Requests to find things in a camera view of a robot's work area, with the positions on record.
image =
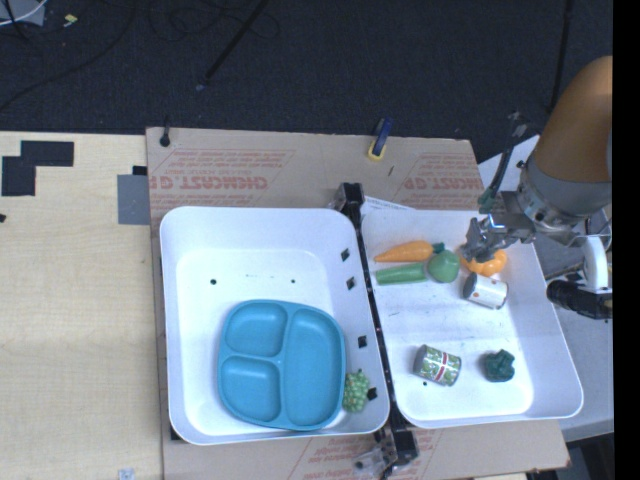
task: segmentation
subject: yellow object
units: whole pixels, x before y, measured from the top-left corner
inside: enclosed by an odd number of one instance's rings
[[[380,263],[399,263],[425,261],[433,254],[433,246],[426,240],[413,240],[392,247],[382,254],[378,254],[374,260]]]
[[[460,262],[467,267],[471,272],[480,274],[481,276],[490,277],[493,274],[500,272],[507,264],[507,253],[502,249],[498,249],[493,253],[493,259],[478,263],[475,259],[467,261],[464,257],[460,256]]]
[[[379,162],[380,160],[382,160],[382,157],[384,156],[384,152],[387,150],[387,145],[385,144],[384,146],[382,146],[382,149],[380,150],[380,156],[376,156],[373,154],[373,147],[376,145],[376,141],[372,141],[371,142],[371,146],[369,146],[369,151],[367,151],[367,156],[369,157],[369,160],[373,160],[374,162]]]

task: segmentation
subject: light wood surface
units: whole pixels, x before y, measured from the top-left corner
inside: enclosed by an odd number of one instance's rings
[[[162,477],[149,226],[118,224],[117,176],[142,136],[73,140],[73,167],[38,167],[36,195],[0,197],[0,477]]]

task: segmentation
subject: blue plate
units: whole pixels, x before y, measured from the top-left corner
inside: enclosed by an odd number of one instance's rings
[[[345,370],[342,329],[320,309],[251,300],[225,319],[218,392],[244,421],[302,431],[327,426],[342,405]]]

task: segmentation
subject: carrot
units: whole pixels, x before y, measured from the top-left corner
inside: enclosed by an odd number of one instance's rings
[[[374,260],[380,263],[425,261],[431,254],[433,254],[433,246],[429,242],[413,240],[378,254]]]

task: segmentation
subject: black tape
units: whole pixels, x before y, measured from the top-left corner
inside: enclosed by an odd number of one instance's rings
[[[20,156],[2,157],[2,195],[35,196],[36,167],[72,167],[73,142],[25,141]]]

